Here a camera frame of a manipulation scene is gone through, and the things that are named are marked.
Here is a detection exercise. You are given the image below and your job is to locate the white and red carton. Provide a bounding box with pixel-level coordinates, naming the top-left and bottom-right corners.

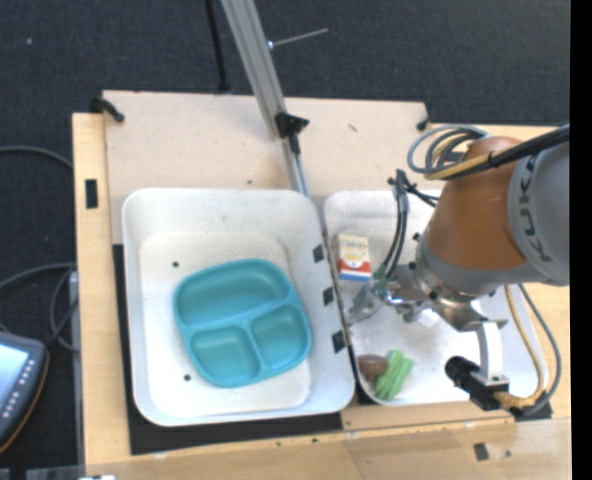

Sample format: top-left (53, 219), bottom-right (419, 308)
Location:
top-left (336, 232), bottom-right (374, 283)

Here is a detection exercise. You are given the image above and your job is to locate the green toy vegetable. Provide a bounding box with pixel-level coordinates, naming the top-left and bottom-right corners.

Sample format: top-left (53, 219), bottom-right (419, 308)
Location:
top-left (373, 349), bottom-right (416, 402)

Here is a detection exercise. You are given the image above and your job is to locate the brown doughnut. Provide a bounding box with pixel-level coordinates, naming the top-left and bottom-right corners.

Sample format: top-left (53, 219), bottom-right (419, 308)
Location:
top-left (357, 353), bottom-right (390, 384)

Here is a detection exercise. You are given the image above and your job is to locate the black cylinder on white bracket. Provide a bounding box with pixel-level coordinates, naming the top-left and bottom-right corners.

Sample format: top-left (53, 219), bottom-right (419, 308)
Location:
top-left (444, 318), bottom-right (511, 412)

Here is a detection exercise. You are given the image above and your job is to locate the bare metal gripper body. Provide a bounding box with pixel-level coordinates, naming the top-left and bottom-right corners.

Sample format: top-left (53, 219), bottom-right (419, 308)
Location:
top-left (381, 262), bottom-right (483, 320)

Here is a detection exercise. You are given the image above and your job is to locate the blue divided plate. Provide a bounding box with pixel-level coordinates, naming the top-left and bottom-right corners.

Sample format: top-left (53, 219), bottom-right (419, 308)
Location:
top-left (171, 258), bottom-right (313, 389)

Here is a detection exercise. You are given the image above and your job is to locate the white plastic tray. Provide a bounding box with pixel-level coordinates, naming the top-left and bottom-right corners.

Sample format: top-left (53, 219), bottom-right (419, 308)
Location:
top-left (121, 187), bottom-right (357, 428)
top-left (321, 188), bottom-right (550, 408)

